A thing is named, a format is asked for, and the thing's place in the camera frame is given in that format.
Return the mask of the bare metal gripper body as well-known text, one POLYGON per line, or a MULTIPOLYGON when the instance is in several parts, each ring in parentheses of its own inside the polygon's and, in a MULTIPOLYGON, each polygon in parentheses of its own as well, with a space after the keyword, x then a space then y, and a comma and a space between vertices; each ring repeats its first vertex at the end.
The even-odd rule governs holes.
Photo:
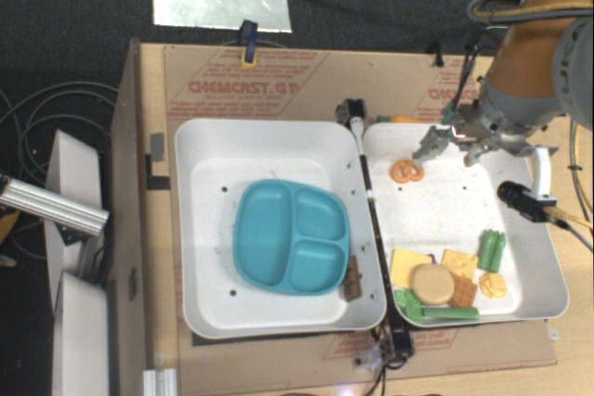
POLYGON ((465 152, 468 145, 477 142, 490 145, 490 152, 504 150, 514 157, 530 153, 527 138, 535 131, 532 126, 510 120, 491 104, 460 106, 453 117, 452 126, 454 143, 461 151, 465 152))

